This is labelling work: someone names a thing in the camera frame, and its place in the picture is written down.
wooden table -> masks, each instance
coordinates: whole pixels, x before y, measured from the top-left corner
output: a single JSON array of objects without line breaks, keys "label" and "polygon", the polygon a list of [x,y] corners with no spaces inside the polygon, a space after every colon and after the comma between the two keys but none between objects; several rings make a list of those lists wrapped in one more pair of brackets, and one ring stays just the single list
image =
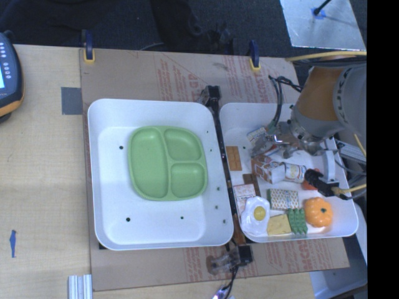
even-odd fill
[{"label": "wooden table", "polygon": [[[15,47],[26,96],[0,124],[0,298],[65,299],[68,276],[90,274],[82,115],[63,115],[61,106],[63,87],[80,88],[79,49]],[[205,299],[221,284],[95,292],[93,298]],[[308,273],[237,279],[231,295],[314,297]]]}]

cardboard sheet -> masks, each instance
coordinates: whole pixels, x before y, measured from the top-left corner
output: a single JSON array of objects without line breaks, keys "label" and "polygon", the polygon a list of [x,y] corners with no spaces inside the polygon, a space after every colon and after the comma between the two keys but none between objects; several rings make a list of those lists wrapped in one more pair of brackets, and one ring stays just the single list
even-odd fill
[{"label": "cardboard sheet", "polygon": [[[94,232],[93,196],[87,109],[100,98],[196,101],[207,85],[218,85],[229,102],[276,103],[269,75],[297,84],[292,64],[261,58],[253,72],[249,58],[232,55],[178,54],[131,50],[95,50],[95,62],[86,63],[80,51],[84,116],[90,261],[94,291],[174,283],[230,279],[212,275],[206,261],[226,252],[221,247],[112,251],[99,244]],[[298,93],[283,86],[284,102],[295,103]],[[251,244],[254,261],[239,269],[237,278],[309,272],[349,266],[341,238]]]}]

device screen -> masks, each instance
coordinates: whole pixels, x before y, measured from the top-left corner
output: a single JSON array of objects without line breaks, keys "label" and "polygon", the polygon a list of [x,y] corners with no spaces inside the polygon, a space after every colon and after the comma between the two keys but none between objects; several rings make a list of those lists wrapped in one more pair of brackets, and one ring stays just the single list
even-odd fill
[{"label": "device screen", "polygon": [[2,70],[0,67],[0,88],[5,88],[6,86],[4,85],[4,80],[2,79]]}]

egg yolk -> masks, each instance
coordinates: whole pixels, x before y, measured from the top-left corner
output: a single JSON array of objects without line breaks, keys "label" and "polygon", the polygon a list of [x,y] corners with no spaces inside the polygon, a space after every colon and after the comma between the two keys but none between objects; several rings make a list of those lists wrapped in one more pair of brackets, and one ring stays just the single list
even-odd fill
[{"label": "egg yolk", "polygon": [[254,217],[257,221],[262,221],[266,217],[266,210],[262,206],[257,206],[254,210]]}]

clamp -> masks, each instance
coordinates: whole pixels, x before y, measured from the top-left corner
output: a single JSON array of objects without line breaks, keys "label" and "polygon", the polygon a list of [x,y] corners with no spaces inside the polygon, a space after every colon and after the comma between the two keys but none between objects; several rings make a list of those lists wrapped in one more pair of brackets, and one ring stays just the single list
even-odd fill
[{"label": "clamp", "polygon": [[249,50],[247,55],[250,55],[249,64],[252,71],[257,72],[261,69],[261,64],[259,63],[259,47],[255,40],[249,42]]},{"label": "clamp", "polygon": [[89,30],[82,30],[82,34],[80,36],[80,45],[83,47],[84,61],[87,63],[93,63],[95,61],[93,36]]}]

